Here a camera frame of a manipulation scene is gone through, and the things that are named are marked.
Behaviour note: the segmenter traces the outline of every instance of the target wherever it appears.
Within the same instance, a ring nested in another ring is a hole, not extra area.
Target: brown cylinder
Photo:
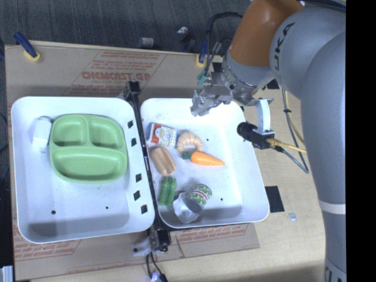
[[[296,0],[253,0],[231,42],[230,56],[247,66],[268,66],[269,49],[278,27],[303,9]]]

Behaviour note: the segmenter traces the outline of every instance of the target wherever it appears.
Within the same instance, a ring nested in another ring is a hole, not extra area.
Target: orange carrot
[[[216,157],[209,156],[206,153],[195,151],[191,155],[187,152],[183,153],[183,159],[190,159],[194,164],[204,166],[224,166],[224,161]]]

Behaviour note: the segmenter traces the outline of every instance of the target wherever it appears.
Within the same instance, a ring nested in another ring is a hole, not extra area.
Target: green divided plate
[[[108,117],[60,116],[52,125],[49,145],[52,168],[64,180],[113,182],[127,170],[123,129]]]

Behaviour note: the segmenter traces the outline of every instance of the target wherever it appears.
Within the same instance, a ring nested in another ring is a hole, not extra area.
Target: drain hole
[[[139,199],[140,198],[140,190],[137,190],[136,192],[134,192],[134,194],[133,194],[133,198],[135,199],[135,200],[137,200],[137,199]]]
[[[143,213],[145,213],[145,212],[147,212],[147,205],[143,205],[142,207],[141,207],[141,214],[143,214]]]

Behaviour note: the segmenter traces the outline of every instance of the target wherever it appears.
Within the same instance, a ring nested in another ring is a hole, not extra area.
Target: cardboard
[[[24,96],[116,97],[129,80],[140,82],[140,102],[153,97],[191,98],[202,70],[195,65],[196,55],[31,43],[41,54],[39,62],[26,58],[21,46],[5,48],[16,280],[145,263],[143,256],[133,256],[132,244],[144,240],[146,232],[49,244],[30,243],[21,236],[17,226],[10,109],[14,101]],[[168,252],[157,253],[157,260],[260,247],[252,223],[174,231],[171,238]]]

